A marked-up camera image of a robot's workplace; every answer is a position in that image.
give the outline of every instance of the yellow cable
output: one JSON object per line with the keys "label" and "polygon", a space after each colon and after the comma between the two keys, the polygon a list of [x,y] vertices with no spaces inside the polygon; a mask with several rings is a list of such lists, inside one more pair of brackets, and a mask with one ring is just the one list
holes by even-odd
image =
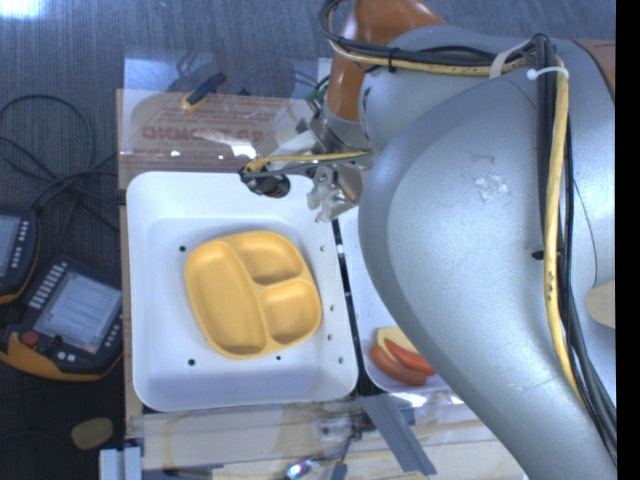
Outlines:
{"label": "yellow cable", "polygon": [[544,301],[555,353],[571,388],[578,399],[582,401],[569,361],[558,303],[558,214],[560,211],[560,181],[564,164],[564,147],[569,113],[569,82],[566,73],[563,72],[558,72],[556,79],[556,109],[553,121],[553,140],[551,143],[544,221]]}
{"label": "yellow cable", "polygon": [[370,151],[356,151],[350,153],[328,153],[324,155],[279,155],[261,156],[248,162],[242,172],[258,172],[271,162],[317,162],[327,160],[348,160],[368,155]]}
{"label": "yellow cable", "polygon": [[[331,10],[328,14],[328,26],[329,31],[333,32],[332,18],[334,10]],[[441,64],[427,64],[424,62],[407,61],[400,59],[387,59],[382,57],[375,57],[371,55],[357,54],[348,52],[334,41],[329,40],[331,48],[345,59],[359,64],[373,64],[376,66],[388,66],[394,68],[411,69],[414,71],[424,71],[427,73],[436,73],[443,75],[458,75],[458,76],[489,76],[491,66],[445,66]],[[502,67],[502,72],[507,73],[514,69],[521,68],[526,65],[525,59],[517,59],[512,62],[507,62]]]}

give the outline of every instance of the cable tie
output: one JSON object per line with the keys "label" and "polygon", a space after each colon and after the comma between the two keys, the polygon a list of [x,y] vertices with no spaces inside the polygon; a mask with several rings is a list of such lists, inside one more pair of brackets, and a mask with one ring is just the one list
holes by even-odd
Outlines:
{"label": "cable tie", "polygon": [[345,52],[350,52],[351,48],[348,45],[345,45],[344,42],[348,41],[351,42],[349,39],[347,39],[344,36],[339,36],[338,39],[335,41],[335,43],[342,48]]}
{"label": "cable tie", "polygon": [[504,67],[504,64],[507,61],[509,55],[511,55],[516,50],[526,46],[528,42],[529,41],[524,41],[496,55],[493,59],[493,62],[491,63],[491,67],[489,68],[489,78],[496,78],[500,76],[502,74],[502,68]]}
{"label": "cable tie", "polygon": [[548,68],[538,69],[537,71],[531,68],[530,70],[527,71],[527,78],[529,80],[535,80],[540,75],[544,75],[545,73],[550,73],[552,71],[557,71],[558,73],[562,73],[564,74],[564,76],[567,77],[567,79],[569,79],[569,71],[567,71],[567,69],[563,68],[562,66],[549,66]]}
{"label": "cable tie", "polygon": [[389,69],[389,73],[395,73],[396,67],[391,64],[393,60],[393,54],[397,52],[400,48],[391,48],[389,50],[389,56],[387,58],[387,68]]}

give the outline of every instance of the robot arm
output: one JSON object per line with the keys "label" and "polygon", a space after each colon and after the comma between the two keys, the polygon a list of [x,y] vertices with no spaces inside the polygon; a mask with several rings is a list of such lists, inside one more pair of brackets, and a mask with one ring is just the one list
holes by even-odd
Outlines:
{"label": "robot arm", "polygon": [[[417,52],[455,45],[499,58],[526,43],[434,23],[388,46]],[[591,288],[614,277],[615,68],[601,69],[591,44],[553,44],[570,74],[573,149],[559,210],[573,254],[560,300],[575,301],[572,324],[564,307],[565,331],[580,338],[603,389],[578,396],[550,337],[545,267],[536,259],[545,245],[546,177],[537,151],[540,106],[548,101],[527,76],[529,66],[472,77],[381,63],[356,81],[351,125],[362,135],[353,140],[364,137],[377,155],[359,202],[359,236],[369,275],[398,325],[531,479],[615,478],[615,331],[584,304]],[[356,135],[344,124],[334,131],[350,145]],[[613,442],[594,424],[594,413],[607,408]]]}

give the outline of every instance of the yellow plastic tray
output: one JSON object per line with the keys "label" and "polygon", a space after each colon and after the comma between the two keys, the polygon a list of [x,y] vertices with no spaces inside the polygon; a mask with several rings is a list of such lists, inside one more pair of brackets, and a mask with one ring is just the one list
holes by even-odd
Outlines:
{"label": "yellow plastic tray", "polygon": [[184,275],[200,329],[214,349],[233,359],[295,345],[322,320],[318,289],[304,258],[273,231],[205,242],[187,258]]}

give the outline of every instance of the white tray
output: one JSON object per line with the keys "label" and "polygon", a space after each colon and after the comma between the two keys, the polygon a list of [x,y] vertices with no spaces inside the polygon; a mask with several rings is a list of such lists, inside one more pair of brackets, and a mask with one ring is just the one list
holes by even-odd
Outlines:
{"label": "white tray", "polygon": [[349,275],[353,308],[360,337],[364,367],[369,378],[383,391],[390,393],[428,393],[449,389],[440,375],[429,377],[424,386],[413,387],[389,377],[370,359],[369,348],[376,343],[376,331],[380,327],[398,325],[380,299],[362,257],[358,237],[358,208],[349,210],[338,218],[344,257]]}
{"label": "white tray", "polygon": [[[148,172],[129,185],[133,384],[148,407],[327,401],[355,387],[358,367],[332,226],[315,222],[307,209],[311,180],[290,181],[282,199],[253,194],[235,173]],[[184,264],[205,241],[257,229],[281,233],[298,247],[318,286],[322,323],[292,347],[230,359],[200,331]]]}

